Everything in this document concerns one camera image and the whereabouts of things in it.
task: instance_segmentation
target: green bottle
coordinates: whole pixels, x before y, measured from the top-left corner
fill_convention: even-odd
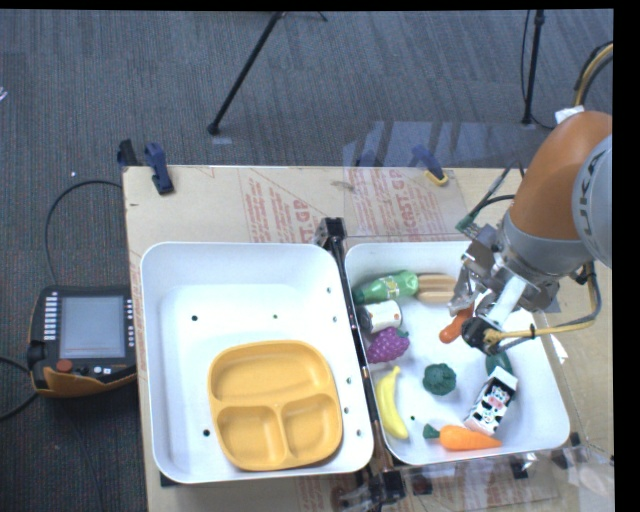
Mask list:
[[[356,306],[382,302],[396,297],[415,295],[418,291],[418,276],[408,270],[379,277],[352,290]]]

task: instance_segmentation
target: toy can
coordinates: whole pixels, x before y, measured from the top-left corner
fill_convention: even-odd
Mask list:
[[[376,333],[387,327],[400,327],[402,311],[395,300],[385,300],[374,304],[358,306],[356,316],[360,328],[369,334]]]

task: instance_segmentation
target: cow print carton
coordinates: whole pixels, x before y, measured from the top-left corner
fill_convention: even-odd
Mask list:
[[[513,400],[517,385],[516,377],[496,366],[465,418],[465,427],[492,436]]]

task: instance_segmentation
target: purple grapes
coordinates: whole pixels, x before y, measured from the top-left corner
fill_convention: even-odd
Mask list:
[[[409,348],[409,333],[396,327],[380,331],[366,350],[370,363],[386,363],[397,359]]]

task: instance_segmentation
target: toy banana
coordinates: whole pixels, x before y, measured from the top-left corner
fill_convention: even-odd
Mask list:
[[[393,370],[378,381],[376,400],[380,411],[380,420],[387,433],[398,439],[407,439],[409,432],[398,414],[395,402],[396,378],[399,373],[400,367],[394,366]]]

